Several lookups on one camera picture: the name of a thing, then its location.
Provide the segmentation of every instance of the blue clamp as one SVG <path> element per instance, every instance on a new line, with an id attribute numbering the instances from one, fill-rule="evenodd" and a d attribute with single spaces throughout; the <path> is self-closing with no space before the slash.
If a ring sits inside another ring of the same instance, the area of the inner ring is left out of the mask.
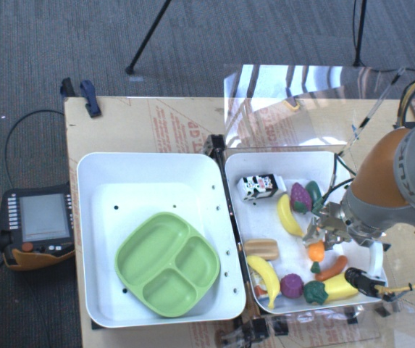
<path id="1" fill-rule="evenodd" d="M 96 91 L 92 82 L 83 80 L 80 83 L 80 89 L 82 91 L 82 96 L 88 100 L 85 107 L 90 117 L 101 116 L 101 110 L 99 109 L 98 101 L 96 100 Z"/>

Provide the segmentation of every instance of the carrot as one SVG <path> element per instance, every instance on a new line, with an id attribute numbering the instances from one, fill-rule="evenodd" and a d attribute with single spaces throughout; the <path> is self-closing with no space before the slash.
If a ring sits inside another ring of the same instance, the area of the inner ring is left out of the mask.
<path id="1" fill-rule="evenodd" d="M 340 255 L 336 259 L 335 264 L 331 266 L 331 268 L 328 268 L 327 270 L 323 270 L 322 272 L 317 273 L 315 275 L 315 280 L 326 281 L 328 278 L 338 275 L 339 273 L 343 271 L 344 267 L 347 265 L 347 261 L 348 259 L 345 255 Z"/>
<path id="2" fill-rule="evenodd" d="M 321 262 L 324 259 L 324 244 L 323 240 L 319 240 L 307 247 L 309 258 L 314 262 Z"/>

